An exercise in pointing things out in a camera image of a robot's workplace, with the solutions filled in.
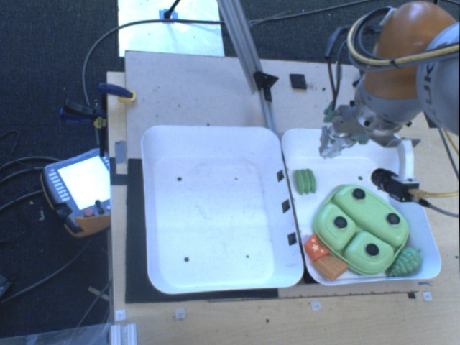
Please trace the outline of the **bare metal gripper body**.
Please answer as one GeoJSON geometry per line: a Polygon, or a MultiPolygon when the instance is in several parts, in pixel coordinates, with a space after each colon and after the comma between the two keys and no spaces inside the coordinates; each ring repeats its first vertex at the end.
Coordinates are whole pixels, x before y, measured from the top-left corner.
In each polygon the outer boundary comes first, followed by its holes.
{"type": "Polygon", "coordinates": [[[328,128],[331,142],[335,137],[351,137],[355,144],[369,140],[383,147],[391,147],[402,123],[390,117],[388,108],[370,105],[340,105],[328,128]]]}

